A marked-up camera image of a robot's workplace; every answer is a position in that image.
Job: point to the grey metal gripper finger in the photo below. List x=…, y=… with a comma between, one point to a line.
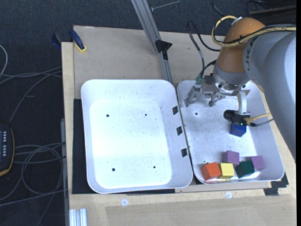
x=193, y=95
x=215, y=99

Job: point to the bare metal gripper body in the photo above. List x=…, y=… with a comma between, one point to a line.
x=209, y=85

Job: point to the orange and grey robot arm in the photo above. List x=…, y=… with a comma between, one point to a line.
x=270, y=62

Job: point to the white plastic tray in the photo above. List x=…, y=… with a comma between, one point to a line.
x=209, y=135
x=129, y=140

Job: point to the blue cube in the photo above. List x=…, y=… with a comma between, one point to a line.
x=237, y=129

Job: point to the purple cube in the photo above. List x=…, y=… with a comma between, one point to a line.
x=258, y=162
x=231, y=156

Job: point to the yellow cube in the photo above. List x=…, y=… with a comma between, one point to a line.
x=227, y=169

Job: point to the orange cube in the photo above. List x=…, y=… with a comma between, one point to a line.
x=211, y=171

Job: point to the green cube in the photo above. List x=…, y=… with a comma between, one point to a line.
x=245, y=168

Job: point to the brown cardboard board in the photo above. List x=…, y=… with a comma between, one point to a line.
x=117, y=55

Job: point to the black cylinder on white bracket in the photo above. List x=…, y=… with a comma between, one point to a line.
x=236, y=117

